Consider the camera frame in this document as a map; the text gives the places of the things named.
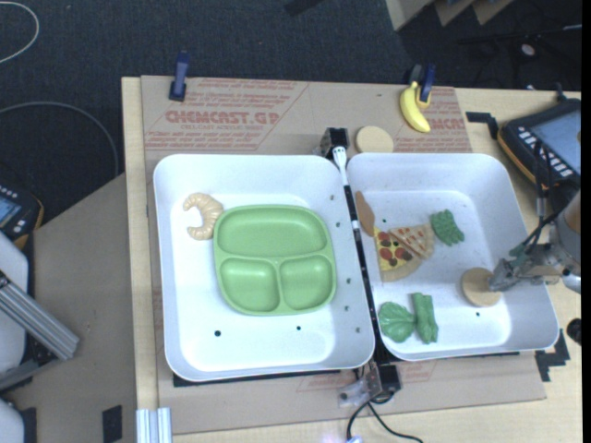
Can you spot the green toy lettuce leaf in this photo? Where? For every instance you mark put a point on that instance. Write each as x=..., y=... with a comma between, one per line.
x=396, y=322

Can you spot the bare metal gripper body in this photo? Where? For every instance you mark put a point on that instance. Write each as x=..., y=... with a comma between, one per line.
x=535, y=269

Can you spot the green toy broccoli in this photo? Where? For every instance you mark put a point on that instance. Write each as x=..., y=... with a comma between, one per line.
x=447, y=228

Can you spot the black cylinder on white bracket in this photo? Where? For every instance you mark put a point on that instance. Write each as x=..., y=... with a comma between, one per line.
x=575, y=330

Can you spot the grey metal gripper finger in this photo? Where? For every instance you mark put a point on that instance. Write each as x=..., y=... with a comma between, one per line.
x=497, y=282
x=503, y=265

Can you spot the brown cardboard board red print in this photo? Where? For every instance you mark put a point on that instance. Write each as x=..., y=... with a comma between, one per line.
x=240, y=109

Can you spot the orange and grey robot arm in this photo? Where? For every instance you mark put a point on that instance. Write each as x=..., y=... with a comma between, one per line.
x=570, y=238

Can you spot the green toy vegetable stalk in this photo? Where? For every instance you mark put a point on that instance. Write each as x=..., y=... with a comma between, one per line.
x=425, y=319

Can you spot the beige toy croissant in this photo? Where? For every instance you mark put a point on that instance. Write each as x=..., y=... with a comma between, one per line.
x=208, y=212

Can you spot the yellow banana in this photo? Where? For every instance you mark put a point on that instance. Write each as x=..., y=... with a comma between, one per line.
x=413, y=111

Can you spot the white plastic tray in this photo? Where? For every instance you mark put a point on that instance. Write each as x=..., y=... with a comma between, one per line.
x=508, y=201
x=258, y=344

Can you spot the round beige biscuit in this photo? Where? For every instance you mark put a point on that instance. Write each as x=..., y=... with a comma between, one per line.
x=374, y=140
x=475, y=289

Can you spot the small toy pizza slice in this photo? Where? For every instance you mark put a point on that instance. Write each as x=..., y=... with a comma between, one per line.
x=415, y=238

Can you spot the green divided plate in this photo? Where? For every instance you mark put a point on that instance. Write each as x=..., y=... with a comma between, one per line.
x=274, y=259

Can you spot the large toy pizza slice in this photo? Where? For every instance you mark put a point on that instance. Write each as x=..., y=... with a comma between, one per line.
x=392, y=259

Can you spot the thin black and white rod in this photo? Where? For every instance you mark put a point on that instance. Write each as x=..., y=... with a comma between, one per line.
x=356, y=222

